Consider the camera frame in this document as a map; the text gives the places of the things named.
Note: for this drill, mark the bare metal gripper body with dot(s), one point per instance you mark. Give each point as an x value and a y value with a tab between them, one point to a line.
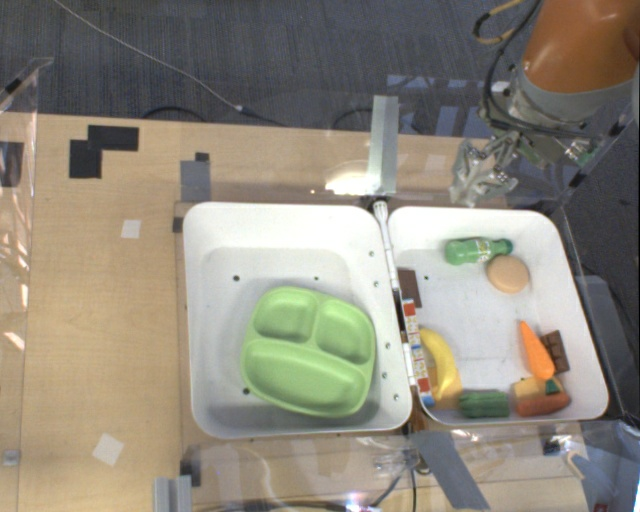
542	135

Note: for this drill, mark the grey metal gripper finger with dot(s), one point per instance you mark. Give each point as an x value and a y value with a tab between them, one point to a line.
497	180
467	172

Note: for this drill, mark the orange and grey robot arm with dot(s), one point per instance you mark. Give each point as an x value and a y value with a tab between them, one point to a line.
575	45

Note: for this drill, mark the green plastic bottle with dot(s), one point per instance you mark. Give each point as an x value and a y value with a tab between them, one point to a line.
470	251

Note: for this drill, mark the beige round biscuit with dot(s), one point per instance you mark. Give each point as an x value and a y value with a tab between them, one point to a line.
507	274

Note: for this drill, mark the thin black and white rod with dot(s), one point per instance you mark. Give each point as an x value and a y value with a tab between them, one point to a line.
389	250

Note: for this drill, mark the brown chocolate bar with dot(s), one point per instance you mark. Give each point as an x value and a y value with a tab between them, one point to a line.
410	287
560	352

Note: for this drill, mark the white plastic tray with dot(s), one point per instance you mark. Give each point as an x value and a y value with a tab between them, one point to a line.
475	325
225	320

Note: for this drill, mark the white carton with red print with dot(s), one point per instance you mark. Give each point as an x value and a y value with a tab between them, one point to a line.
414	340

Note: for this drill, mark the orange carrot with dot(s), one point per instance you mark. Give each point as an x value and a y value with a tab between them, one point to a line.
536	352

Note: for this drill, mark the yellow banana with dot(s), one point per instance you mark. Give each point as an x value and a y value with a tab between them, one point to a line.
442	357

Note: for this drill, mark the yellow cheese block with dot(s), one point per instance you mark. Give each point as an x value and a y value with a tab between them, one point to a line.
527	389

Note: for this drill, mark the dark green small piece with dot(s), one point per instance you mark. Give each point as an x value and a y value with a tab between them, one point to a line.
553	387

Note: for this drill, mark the green ridged vegetable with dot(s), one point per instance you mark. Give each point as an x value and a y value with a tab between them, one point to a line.
484	405

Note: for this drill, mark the orange brown sausage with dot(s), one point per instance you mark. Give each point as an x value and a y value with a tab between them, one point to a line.
542	405

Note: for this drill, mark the green divided plate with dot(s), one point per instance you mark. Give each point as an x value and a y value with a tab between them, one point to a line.
305	370

